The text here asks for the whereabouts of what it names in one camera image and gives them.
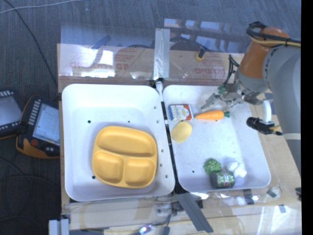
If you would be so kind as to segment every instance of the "yellow divided plate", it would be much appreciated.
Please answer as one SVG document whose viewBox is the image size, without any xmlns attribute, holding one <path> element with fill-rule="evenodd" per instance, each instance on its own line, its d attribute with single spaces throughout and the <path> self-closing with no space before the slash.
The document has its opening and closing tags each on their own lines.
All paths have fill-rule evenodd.
<svg viewBox="0 0 313 235">
<path fill-rule="evenodd" d="M 103 183 L 126 188 L 146 187 L 156 174 L 157 143 L 141 130 L 104 127 L 94 142 L 92 169 Z"/>
</svg>

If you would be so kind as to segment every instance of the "white object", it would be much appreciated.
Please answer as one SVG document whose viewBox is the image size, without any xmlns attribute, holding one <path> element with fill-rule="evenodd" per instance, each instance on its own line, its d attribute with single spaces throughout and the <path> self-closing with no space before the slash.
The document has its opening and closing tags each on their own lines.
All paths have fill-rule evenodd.
<svg viewBox="0 0 313 235">
<path fill-rule="evenodd" d="M 229 162 L 227 164 L 227 170 L 231 171 L 231 172 L 234 172 L 235 169 L 239 166 L 239 163 L 237 161 L 234 161 L 234 162 Z"/>
<path fill-rule="evenodd" d="M 62 93 L 65 189 L 76 201 L 165 196 L 175 186 L 160 97 L 148 86 L 72 84 Z M 94 140 L 105 126 L 119 125 L 151 134 L 158 161 L 153 182 L 139 189 L 93 179 Z"/>
<path fill-rule="evenodd" d="M 237 178 L 237 177 L 242 177 L 244 178 L 247 174 L 247 171 L 245 169 L 245 166 L 244 164 L 240 164 L 234 171 L 234 177 Z"/>
<path fill-rule="evenodd" d="M 237 161 L 229 162 L 227 164 L 227 169 L 234 174 L 234 177 L 244 178 L 247 174 L 244 164 L 240 164 Z"/>
<path fill-rule="evenodd" d="M 171 104 L 190 104 L 194 115 L 201 113 L 205 100 L 218 89 L 215 86 L 170 85 L 164 88 L 163 98 L 169 116 Z M 178 180 L 189 192 L 225 190 L 211 186 L 203 165 L 209 158 L 219 161 L 222 167 L 231 161 L 244 164 L 249 172 L 227 190 L 263 188 L 270 182 L 270 171 L 256 130 L 246 120 L 252 115 L 247 103 L 231 109 L 230 117 L 221 120 L 193 119 L 192 133 L 185 142 L 172 140 Z M 177 122 L 169 122 L 170 131 Z"/>
<path fill-rule="evenodd" d="M 272 120 L 272 109 L 270 107 L 270 102 L 268 100 L 263 100 L 262 103 L 262 111 L 263 111 L 263 122 L 268 123 Z"/>
</svg>

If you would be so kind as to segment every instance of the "toy carrot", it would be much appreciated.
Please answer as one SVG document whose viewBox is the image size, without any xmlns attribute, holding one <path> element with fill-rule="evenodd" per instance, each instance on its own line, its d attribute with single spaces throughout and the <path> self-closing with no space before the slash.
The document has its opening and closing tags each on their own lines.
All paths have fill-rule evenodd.
<svg viewBox="0 0 313 235">
<path fill-rule="evenodd" d="M 195 116 L 197 119 L 206 119 L 206 120 L 220 120 L 223 117 L 229 118 L 230 113 L 224 112 L 222 110 L 212 110 L 208 112 L 203 112 Z"/>
</svg>

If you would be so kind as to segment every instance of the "can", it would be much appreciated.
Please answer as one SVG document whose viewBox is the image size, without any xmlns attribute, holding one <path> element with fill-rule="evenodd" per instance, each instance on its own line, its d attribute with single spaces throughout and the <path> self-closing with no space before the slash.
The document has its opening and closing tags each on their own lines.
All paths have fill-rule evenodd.
<svg viewBox="0 0 313 235">
<path fill-rule="evenodd" d="M 210 181 L 214 188 L 230 188 L 235 184 L 235 177 L 231 171 L 220 171 L 211 173 Z"/>
</svg>

